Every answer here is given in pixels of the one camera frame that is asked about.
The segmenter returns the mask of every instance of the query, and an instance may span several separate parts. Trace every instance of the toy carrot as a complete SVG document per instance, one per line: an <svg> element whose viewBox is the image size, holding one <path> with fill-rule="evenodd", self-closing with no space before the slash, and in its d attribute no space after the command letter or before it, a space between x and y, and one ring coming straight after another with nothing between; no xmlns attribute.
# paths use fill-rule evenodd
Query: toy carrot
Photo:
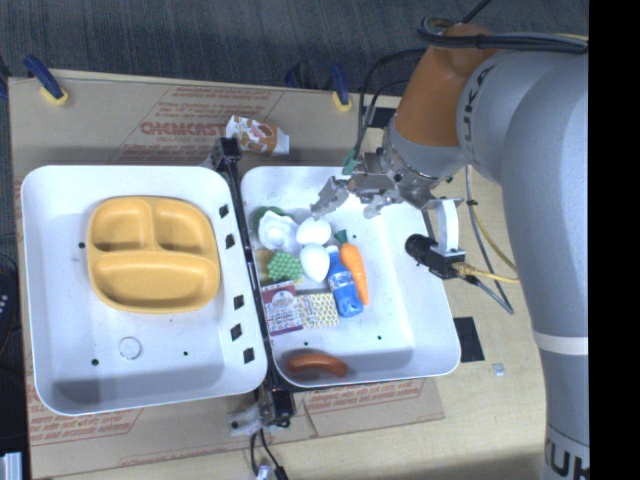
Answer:
<svg viewBox="0 0 640 480"><path fill-rule="evenodd" d="M333 235L340 242L340 261L351 271L353 281L358 290L358 297L362 303L369 304L369 287L367 285L367 272L364 261L358 247L347 240L347 231L343 229Z"/></svg>

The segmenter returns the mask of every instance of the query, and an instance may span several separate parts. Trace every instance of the yellow plastic plate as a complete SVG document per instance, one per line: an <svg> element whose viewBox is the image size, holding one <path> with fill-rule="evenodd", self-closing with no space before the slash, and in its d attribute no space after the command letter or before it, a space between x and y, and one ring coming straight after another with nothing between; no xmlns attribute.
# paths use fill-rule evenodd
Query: yellow plastic plate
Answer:
<svg viewBox="0 0 640 480"><path fill-rule="evenodd" d="M179 199L105 200L91 216L87 259L96 294L123 311L193 311L213 299L220 286L211 222Z"/></svg>

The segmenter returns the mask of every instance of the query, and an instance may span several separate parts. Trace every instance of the snack wrapper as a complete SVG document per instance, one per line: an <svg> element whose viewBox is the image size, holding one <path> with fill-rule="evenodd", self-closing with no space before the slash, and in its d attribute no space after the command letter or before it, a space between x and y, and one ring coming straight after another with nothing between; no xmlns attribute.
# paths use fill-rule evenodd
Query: snack wrapper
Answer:
<svg viewBox="0 0 640 480"><path fill-rule="evenodd" d="M307 329L313 327L333 327L338 325L340 316L336 307L333 294L312 293L309 295L298 295L298 300L302 302L303 326Z"/></svg>
<svg viewBox="0 0 640 480"><path fill-rule="evenodd" d="M267 328L271 336L303 328L302 305L293 282L285 281L262 288Z"/></svg>
<svg viewBox="0 0 640 480"><path fill-rule="evenodd" d="M273 124L254 119L231 116L226 136L238 139L240 149L264 156L289 154L289 136Z"/></svg>

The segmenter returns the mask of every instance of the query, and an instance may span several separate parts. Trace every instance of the plastic bottle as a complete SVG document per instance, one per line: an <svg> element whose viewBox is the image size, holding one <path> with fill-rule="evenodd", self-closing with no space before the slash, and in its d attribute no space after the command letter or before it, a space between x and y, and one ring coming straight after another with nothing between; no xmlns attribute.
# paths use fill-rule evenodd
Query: plastic bottle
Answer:
<svg viewBox="0 0 640 480"><path fill-rule="evenodd" d="M338 307L338 314L347 318L362 313L364 305L358 298L356 285L353 282L351 271L340 261L339 250L335 245L328 245L329 253L329 288L333 293Z"/></svg>

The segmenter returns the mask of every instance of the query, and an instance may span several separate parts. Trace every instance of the white egg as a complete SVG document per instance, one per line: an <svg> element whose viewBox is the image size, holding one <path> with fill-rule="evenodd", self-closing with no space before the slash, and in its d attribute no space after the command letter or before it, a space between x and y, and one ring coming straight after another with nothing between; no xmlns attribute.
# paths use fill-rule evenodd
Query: white egg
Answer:
<svg viewBox="0 0 640 480"><path fill-rule="evenodd" d="M309 217L298 226L296 240L300 245L319 244L324 245L331 238L331 224L323 219Z"/></svg>
<svg viewBox="0 0 640 480"><path fill-rule="evenodd" d="M321 283L329 273L329 253L320 244L307 244L300 251L300 264L305 275Z"/></svg>
<svg viewBox="0 0 640 480"><path fill-rule="evenodd" d="M298 255L300 245L296 241L298 225L291 217L281 216L269 210L260 219L258 238L272 251L284 251Z"/></svg>

